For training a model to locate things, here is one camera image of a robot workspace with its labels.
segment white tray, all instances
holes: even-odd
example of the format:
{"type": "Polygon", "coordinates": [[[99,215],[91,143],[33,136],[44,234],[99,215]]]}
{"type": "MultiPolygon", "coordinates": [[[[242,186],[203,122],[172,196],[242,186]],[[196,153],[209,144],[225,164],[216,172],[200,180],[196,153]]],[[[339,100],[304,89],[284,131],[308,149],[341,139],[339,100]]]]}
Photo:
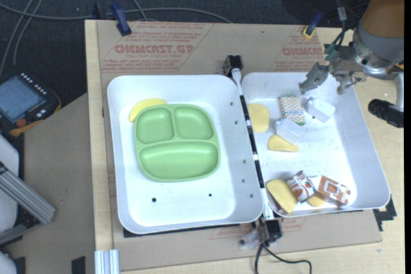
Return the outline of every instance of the white tray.
{"type": "Polygon", "coordinates": [[[389,187],[354,89],[338,95],[339,84],[329,77],[320,87],[302,95],[299,83],[305,79],[305,73],[250,73],[242,80],[246,102],[263,104],[270,112],[269,131],[254,133],[264,181],[287,180],[303,170],[307,176],[324,175],[348,186],[351,201],[343,207],[325,203],[320,208],[298,203],[293,212],[286,213],[269,195],[270,207],[284,217],[384,207],[390,199],[389,187]],[[303,105],[310,97],[320,98],[336,108],[326,123],[304,111],[305,131],[296,153],[267,147],[269,137],[275,133],[272,123],[281,117],[281,96],[297,96],[303,105]]]}
{"type": "Polygon", "coordinates": [[[224,76],[120,76],[107,91],[116,168],[118,214],[125,229],[148,234],[248,223],[263,208],[247,127],[234,82],[224,76]],[[149,98],[202,107],[220,143],[218,169],[188,182],[156,182],[140,170],[132,107],[149,98]]]}

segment green plate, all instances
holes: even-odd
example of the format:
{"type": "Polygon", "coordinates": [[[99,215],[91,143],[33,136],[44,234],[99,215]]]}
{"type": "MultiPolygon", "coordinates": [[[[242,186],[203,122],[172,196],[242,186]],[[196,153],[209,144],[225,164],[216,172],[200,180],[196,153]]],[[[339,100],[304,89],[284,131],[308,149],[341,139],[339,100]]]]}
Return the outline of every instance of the green plate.
{"type": "Polygon", "coordinates": [[[134,121],[139,166],[161,182],[209,176],[220,164],[220,146],[209,114],[195,105],[167,104],[142,110],[134,121]]]}

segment multimeter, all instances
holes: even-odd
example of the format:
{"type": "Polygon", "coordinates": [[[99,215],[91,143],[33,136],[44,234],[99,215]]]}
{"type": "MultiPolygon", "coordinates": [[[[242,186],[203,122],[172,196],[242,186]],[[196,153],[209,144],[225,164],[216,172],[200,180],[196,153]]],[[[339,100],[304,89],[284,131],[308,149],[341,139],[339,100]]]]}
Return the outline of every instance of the multimeter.
{"type": "Polygon", "coordinates": [[[25,71],[0,78],[0,130],[5,134],[18,137],[61,106],[50,87],[25,71]]]}

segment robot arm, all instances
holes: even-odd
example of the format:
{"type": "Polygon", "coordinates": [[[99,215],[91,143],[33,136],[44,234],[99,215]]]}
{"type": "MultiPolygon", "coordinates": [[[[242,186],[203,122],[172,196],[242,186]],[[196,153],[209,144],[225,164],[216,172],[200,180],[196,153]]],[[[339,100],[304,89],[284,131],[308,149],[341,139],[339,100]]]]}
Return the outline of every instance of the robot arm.
{"type": "Polygon", "coordinates": [[[372,114],[388,123],[404,127],[404,73],[398,65],[404,60],[405,0],[371,0],[360,22],[354,28],[353,41],[348,46],[337,44],[339,36],[326,45],[326,61],[316,63],[299,84],[304,94],[317,88],[331,74],[340,83],[337,92],[343,94],[350,86],[365,81],[368,76],[394,80],[397,87],[396,104],[373,100],[372,114]]]}

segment wooden table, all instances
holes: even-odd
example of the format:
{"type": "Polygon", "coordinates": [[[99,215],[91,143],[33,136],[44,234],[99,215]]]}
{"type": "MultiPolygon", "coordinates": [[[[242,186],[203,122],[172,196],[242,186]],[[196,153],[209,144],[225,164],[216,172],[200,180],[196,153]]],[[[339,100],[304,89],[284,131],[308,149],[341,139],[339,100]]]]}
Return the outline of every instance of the wooden table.
{"type": "MultiPolygon", "coordinates": [[[[317,28],[321,44],[329,43],[337,29],[317,28]]],[[[101,114],[101,73],[96,21],[85,22],[89,115],[91,128],[92,185],[94,198],[94,226],[97,250],[114,248],[110,215],[109,182],[105,148],[105,130],[101,114]]],[[[368,79],[355,87],[371,137],[380,158],[392,193],[397,216],[383,223],[382,242],[345,246],[307,252],[283,253],[284,259],[307,259],[314,273],[402,273],[405,272],[404,226],[404,130],[394,128],[370,115],[368,102],[378,98],[395,103],[396,89],[392,81],[368,79]]],[[[167,257],[160,253],[158,257],[167,257]]],[[[308,273],[307,264],[285,264],[263,253],[259,261],[260,273],[308,273]]],[[[224,261],[201,262],[128,271],[127,273],[253,273],[254,257],[224,261]]]]}

